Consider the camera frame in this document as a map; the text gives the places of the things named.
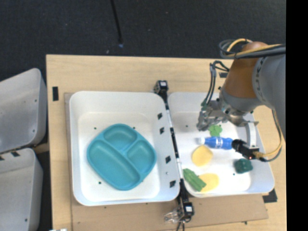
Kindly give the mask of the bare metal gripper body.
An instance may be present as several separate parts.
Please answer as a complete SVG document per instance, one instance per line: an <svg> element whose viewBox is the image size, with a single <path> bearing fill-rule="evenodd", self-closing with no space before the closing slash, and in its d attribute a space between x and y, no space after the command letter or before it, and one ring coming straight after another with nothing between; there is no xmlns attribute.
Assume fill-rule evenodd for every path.
<svg viewBox="0 0 308 231"><path fill-rule="evenodd" d="M251 104L240 100L239 103L229 104L225 100L204 100L201 103L201 111L204 112L205 118L212 118L213 124L219 122L231 122L235 126L243 127L247 121L244 116L251 111Z"/></svg>

